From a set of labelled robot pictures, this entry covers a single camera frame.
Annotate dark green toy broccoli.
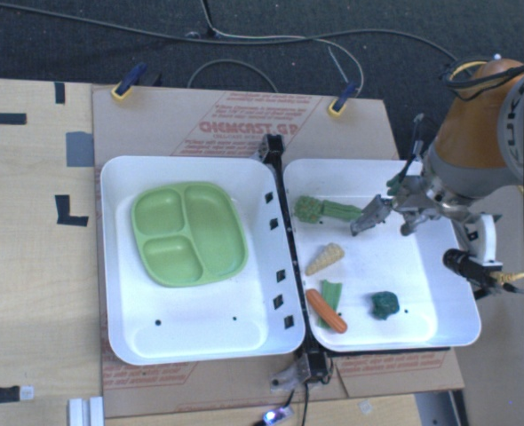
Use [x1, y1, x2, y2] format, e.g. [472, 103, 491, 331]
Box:
[370, 290, 401, 321]

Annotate yellow toy corn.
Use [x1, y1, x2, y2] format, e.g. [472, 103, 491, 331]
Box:
[305, 242, 346, 277]

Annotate thin black rod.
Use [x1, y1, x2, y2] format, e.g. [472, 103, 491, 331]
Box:
[271, 160, 311, 355]

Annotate orange toy carrot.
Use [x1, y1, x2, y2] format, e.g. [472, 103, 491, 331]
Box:
[306, 288, 349, 335]

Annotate brown cardboard board red print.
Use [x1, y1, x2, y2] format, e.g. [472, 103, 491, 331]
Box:
[91, 84, 466, 419]

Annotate green toy celery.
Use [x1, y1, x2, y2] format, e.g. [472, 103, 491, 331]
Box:
[317, 279, 344, 330]

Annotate black block with thin wires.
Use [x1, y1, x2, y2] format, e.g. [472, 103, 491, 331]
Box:
[259, 133, 287, 164]
[304, 349, 330, 384]

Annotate green divided plate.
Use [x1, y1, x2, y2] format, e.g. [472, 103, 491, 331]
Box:
[131, 181, 250, 288]

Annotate black cylinder on white bracket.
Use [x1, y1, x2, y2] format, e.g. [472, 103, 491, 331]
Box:
[442, 213, 505, 290]

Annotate green toy corn cob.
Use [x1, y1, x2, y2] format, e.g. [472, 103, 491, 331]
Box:
[293, 195, 363, 226]

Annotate white plastic tray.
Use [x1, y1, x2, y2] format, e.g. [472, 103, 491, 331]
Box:
[99, 154, 306, 367]
[282, 157, 482, 353]

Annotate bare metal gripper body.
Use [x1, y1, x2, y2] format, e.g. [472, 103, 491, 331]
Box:
[391, 173, 477, 225]

